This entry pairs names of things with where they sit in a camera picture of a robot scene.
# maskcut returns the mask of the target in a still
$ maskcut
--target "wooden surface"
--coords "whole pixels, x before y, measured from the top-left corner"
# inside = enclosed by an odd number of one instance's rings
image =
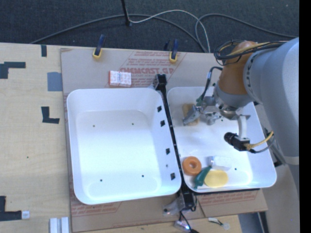
[[[30,211],[30,219],[0,222],[0,232],[48,232],[49,219],[69,217],[69,182],[62,92],[50,92],[47,73],[61,72],[59,46],[0,43],[0,64],[26,62],[25,69],[10,68],[0,79],[0,196],[6,211]],[[42,106],[59,124],[42,123]],[[238,216],[220,217],[230,230],[208,222],[190,220],[200,233],[241,233]],[[133,226],[94,233],[175,233],[173,223]]]

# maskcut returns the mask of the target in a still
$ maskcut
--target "cardboard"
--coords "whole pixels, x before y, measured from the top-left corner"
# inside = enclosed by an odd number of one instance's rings
[[[213,54],[179,52],[176,63],[169,61],[169,52],[165,51],[103,49],[99,59],[93,58],[92,54],[91,48],[61,50],[72,231],[83,232],[178,220],[179,215],[164,216],[162,213],[163,206],[171,203],[175,195],[93,206],[79,202],[72,185],[66,99],[75,89],[111,88],[111,70],[130,72],[131,87],[150,86],[156,74],[166,74],[167,91],[177,86],[205,86],[209,69],[218,66]],[[211,84],[217,78],[218,74],[215,72]],[[195,212],[185,213],[187,219],[267,210],[261,190],[197,197],[199,205]]]

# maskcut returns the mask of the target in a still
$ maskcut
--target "orange donut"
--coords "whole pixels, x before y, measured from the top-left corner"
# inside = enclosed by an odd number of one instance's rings
[[[198,158],[194,156],[187,157],[183,163],[183,170],[188,175],[198,175],[201,172],[202,165]]]

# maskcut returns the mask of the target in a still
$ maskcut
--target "binder clip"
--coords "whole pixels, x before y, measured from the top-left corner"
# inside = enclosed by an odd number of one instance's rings
[[[106,42],[106,36],[104,34],[102,34],[99,37],[97,48],[93,52],[93,57],[95,59],[99,59],[100,58],[100,56],[102,54],[102,47],[104,46],[105,42]]]
[[[168,41],[168,42],[165,44],[164,48],[167,49],[167,46],[168,46],[169,42],[170,42],[170,41]],[[175,63],[175,62],[177,61],[177,49],[178,49],[178,40],[175,39],[175,40],[174,40],[174,45],[173,45],[173,47],[172,47],[172,51],[170,52],[170,62],[171,62],[171,63]]]

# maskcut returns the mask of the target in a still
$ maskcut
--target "white tray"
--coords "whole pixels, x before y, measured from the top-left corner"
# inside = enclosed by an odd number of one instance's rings
[[[85,204],[171,195],[180,171],[161,95],[80,89],[67,98],[74,192]]]
[[[206,95],[212,95],[210,88]],[[173,121],[173,129],[176,138],[180,161],[188,156],[197,157],[202,163],[202,168],[207,166],[209,156],[225,156],[230,158],[232,167],[227,171],[229,181],[220,188],[210,188],[206,185],[194,189],[193,176],[184,174],[187,186],[198,193],[243,190],[253,188],[270,187],[276,182],[276,170],[269,150],[262,153],[248,153],[238,151],[224,140],[226,132],[239,133],[236,120],[226,118],[216,120],[209,126],[205,116],[200,117],[197,125],[183,125],[182,106],[185,103],[196,104],[196,99],[202,94],[204,87],[176,87],[168,92],[168,103]],[[251,115],[247,120],[247,137],[251,143],[257,143],[265,137],[259,123],[259,119],[253,103],[248,104],[239,114]],[[261,145],[255,150],[260,150],[267,145]]]

